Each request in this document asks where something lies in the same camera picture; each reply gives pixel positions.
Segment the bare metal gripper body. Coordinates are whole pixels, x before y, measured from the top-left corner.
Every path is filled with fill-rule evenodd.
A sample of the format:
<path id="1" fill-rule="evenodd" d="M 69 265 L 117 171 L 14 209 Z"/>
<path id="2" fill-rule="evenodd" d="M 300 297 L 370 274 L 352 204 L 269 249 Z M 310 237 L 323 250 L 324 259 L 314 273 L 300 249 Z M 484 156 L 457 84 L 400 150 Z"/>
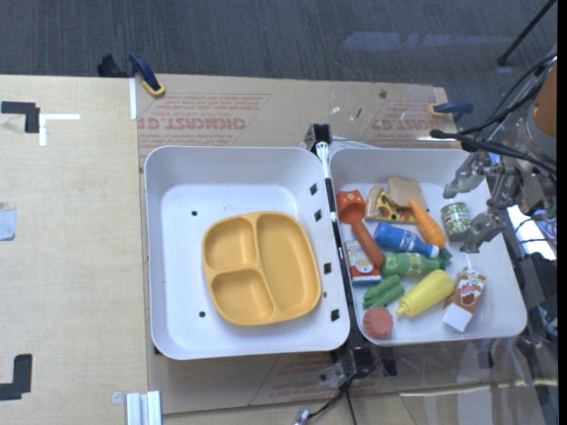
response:
<path id="1" fill-rule="evenodd" d="M 524 215 L 556 214 L 555 180 L 532 162 L 491 154 L 487 168 L 490 209 L 517 206 Z"/>

